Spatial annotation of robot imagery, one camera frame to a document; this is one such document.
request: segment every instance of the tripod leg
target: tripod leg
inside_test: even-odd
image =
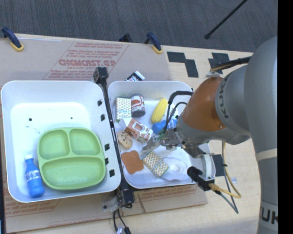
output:
[[[218,29],[229,17],[231,17],[247,0],[243,0],[237,7],[235,7],[219,24],[217,24],[204,38],[208,39],[216,29]]]

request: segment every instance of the divided tray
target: divided tray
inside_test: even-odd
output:
[[[42,179],[56,190],[96,185],[105,176],[105,158],[97,135],[86,128],[57,128],[38,141]]]

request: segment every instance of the black bracket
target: black bracket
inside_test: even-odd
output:
[[[120,183],[120,186],[118,187],[119,189],[117,193],[121,197],[121,203],[122,203],[121,206],[131,207],[132,203],[134,202],[133,189],[129,186],[124,176],[123,166],[121,162],[121,155],[120,155],[119,146],[117,142],[117,134],[116,134],[114,121],[113,121],[113,114],[111,110],[111,105],[109,103],[108,92],[106,87],[106,79],[108,78],[107,68],[97,67],[96,70],[94,71],[93,78],[96,84],[100,84],[103,89],[108,120],[109,120],[110,128],[113,134],[116,156],[118,160],[119,169],[121,172],[121,183]]]

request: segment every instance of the bottle label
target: bottle label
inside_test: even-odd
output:
[[[31,181],[32,179],[41,178],[39,170],[32,170],[25,174],[26,181]]]

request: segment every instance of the white plastic tray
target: white plastic tray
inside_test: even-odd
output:
[[[117,189],[121,174],[104,96],[97,84],[91,81],[11,81],[3,86],[1,101],[7,184],[15,200],[28,203]],[[45,186],[43,196],[31,198],[24,175],[24,157],[32,154],[38,166],[39,136],[59,127],[85,127],[99,137],[104,156],[108,158],[105,178],[96,186],[74,191]]]
[[[152,128],[151,116],[157,105],[157,103],[162,99],[169,99],[170,95],[178,90],[182,91],[191,91],[192,89],[183,82],[179,81],[116,81],[110,84],[108,87],[108,95],[111,104],[111,109],[113,112],[113,118],[115,122],[116,131],[123,130],[118,122],[116,122],[116,104],[115,99],[117,97],[123,98],[131,98],[133,95],[142,95],[145,100],[146,114],[142,117],[136,117],[138,121],[142,124],[146,125],[149,128]],[[188,102],[190,96],[176,96],[173,100],[174,105],[178,102]],[[180,113],[185,108],[184,104],[180,104],[176,111],[176,115],[180,115]],[[139,154],[139,158],[142,159],[145,154],[142,152],[143,145],[138,141],[133,139],[133,146],[126,150],[121,144],[120,153],[130,152],[135,150]],[[210,153],[209,146],[207,144],[203,144],[200,146],[203,151],[206,153]],[[182,160],[186,163],[187,167],[195,166],[196,168],[202,169],[202,161],[201,159],[193,159],[190,155],[188,155],[183,149],[177,148],[175,151],[169,151],[166,147],[160,146],[155,149],[155,152],[162,158],[165,157],[174,157],[179,160]],[[165,187],[165,186],[177,186],[177,185],[186,185],[186,184],[194,184],[189,176],[185,176],[183,180],[167,180],[164,178],[157,178],[152,172],[144,166],[143,170],[135,172],[134,174],[130,174],[125,165],[123,164],[124,175],[127,182],[134,188],[137,189],[147,189],[147,188],[156,188],[156,187]]]

